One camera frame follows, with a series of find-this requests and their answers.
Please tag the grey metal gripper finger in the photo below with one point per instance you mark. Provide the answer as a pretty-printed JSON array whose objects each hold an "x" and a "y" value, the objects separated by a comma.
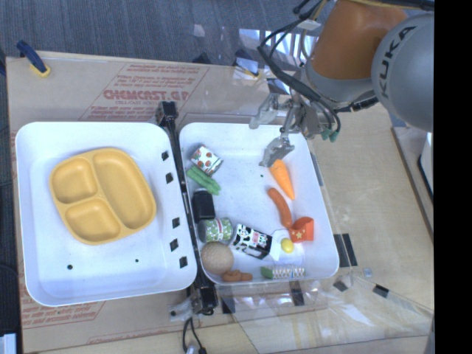
[
  {"x": 264, "y": 112},
  {"x": 277, "y": 150}
]

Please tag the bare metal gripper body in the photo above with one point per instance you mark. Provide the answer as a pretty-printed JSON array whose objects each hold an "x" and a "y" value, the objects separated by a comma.
[{"x": 308, "y": 120}]

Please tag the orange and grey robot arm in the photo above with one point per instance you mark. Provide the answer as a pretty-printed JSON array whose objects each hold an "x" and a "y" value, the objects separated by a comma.
[{"x": 346, "y": 39}]

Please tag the orange carrot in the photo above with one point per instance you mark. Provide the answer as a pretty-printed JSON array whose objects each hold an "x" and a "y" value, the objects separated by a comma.
[{"x": 283, "y": 177}]

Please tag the white plastic tray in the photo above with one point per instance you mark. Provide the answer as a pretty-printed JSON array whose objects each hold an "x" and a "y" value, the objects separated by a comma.
[
  {"x": 110, "y": 275},
  {"x": 243, "y": 183}
]

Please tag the orange sausage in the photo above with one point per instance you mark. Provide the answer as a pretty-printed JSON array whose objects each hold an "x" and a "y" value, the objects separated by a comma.
[{"x": 281, "y": 205}]

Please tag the white can with tomato print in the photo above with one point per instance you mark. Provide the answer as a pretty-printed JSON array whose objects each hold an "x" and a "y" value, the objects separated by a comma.
[{"x": 205, "y": 160}]

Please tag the green beans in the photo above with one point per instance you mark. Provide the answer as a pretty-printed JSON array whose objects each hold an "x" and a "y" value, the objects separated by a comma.
[{"x": 203, "y": 180}]

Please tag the black and white cow carton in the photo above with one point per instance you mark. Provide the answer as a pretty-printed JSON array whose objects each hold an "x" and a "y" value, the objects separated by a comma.
[{"x": 252, "y": 240}]

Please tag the white fried egg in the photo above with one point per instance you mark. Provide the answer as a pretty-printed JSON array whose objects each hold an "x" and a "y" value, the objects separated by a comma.
[{"x": 287, "y": 246}]

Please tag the green and white can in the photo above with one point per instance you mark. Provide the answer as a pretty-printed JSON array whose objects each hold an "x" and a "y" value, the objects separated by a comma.
[{"x": 217, "y": 230}]

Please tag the green and white striped tube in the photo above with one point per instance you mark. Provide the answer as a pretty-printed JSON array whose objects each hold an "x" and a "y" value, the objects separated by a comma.
[{"x": 285, "y": 272}]

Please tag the tan round bread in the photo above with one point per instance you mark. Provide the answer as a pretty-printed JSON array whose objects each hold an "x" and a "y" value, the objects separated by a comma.
[{"x": 217, "y": 257}]

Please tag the brown pretzel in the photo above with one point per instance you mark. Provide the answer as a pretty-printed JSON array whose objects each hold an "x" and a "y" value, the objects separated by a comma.
[{"x": 236, "y": 276}]

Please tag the yellow divided plate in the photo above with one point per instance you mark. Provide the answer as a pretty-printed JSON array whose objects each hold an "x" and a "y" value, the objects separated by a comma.
[{"x": 118, "y": 186}]

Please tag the brown cardboard board red print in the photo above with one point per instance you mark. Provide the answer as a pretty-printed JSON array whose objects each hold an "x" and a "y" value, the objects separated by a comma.
[{"x": 73, "y": 94}]

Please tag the black cylinder on white bracket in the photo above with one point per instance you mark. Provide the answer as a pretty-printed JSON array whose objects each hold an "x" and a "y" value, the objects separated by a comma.
[{"x": 365, "y": 104}]

